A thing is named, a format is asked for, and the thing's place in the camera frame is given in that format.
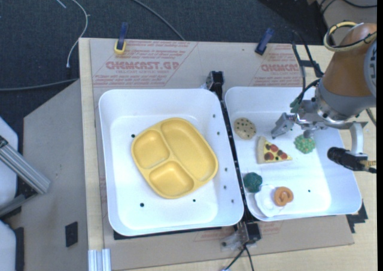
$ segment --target pizza slice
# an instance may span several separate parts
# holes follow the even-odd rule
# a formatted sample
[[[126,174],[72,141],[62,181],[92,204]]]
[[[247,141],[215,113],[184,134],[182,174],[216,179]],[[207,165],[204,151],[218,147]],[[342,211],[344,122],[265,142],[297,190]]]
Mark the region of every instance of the pizza slice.
[[[277,145],[260,136],[256,145],[257,163],[276,163],[292,160],[292,157],[283,152]]]

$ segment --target divided yellow plate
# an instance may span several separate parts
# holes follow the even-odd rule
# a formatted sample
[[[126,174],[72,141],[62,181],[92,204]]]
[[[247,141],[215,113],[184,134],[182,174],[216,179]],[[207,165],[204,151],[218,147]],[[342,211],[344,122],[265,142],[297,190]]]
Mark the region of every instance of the divided yellow plate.
[[[141,132],[132,142],[131,153],[151,188],[167,199],[195,191],[218,170],[209,143],[182,118],[163,120]]]

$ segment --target dark floor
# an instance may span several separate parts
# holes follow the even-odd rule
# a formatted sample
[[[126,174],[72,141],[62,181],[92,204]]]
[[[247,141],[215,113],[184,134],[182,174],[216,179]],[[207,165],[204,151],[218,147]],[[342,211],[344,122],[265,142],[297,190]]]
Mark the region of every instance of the dark floor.
[[[78,51],[68,53],[84,29],[85,16],[70,0],[0,0],[0,117],[22,141],[23,117],[69,83],[4,91],[78,78]],[[128,38],[258,42],[267,28],[271,42],[291,42],[291,31],[321,44],[326,30],[317,4],[305,0],[76,0],[89,16],[84,37],[117,38],[129,22]],[[177,33],[157,17],[171,24]]]

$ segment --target dark green broccoli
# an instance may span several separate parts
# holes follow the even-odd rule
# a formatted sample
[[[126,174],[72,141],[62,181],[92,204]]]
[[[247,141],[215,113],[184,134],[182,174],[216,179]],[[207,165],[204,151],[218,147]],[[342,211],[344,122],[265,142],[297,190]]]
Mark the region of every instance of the dark green broccoli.
[[[262,184],[262,176],[250,172],[244,176],[244,186],[251,193],[257,193],[260,189],[259,187]]]

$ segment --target robotic hand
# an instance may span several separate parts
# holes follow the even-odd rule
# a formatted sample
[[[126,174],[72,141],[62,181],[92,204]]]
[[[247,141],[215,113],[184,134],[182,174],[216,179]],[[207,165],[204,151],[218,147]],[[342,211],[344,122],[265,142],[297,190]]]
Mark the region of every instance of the robotic hand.
[[[330,35],[343,26],[351,29],[339,46],[330,46]],[[306,138],[328,127],[349,129],[351,151],[334,147],[327,156],[348,169],[376,173],[376,169],[368,168],[363,153],[363,128],[367,122],[347,122],[363,110],[376,107],[376,24],[339,23],[328,30],[324,45],[335,52],[325,74],[302,91],[290,105],[292,114],[284,112],[271,135],[275,138],[285,134],[295,124],[304,130]],[[316,86],[315,97],[303,100],[304,92],[312,86]]]

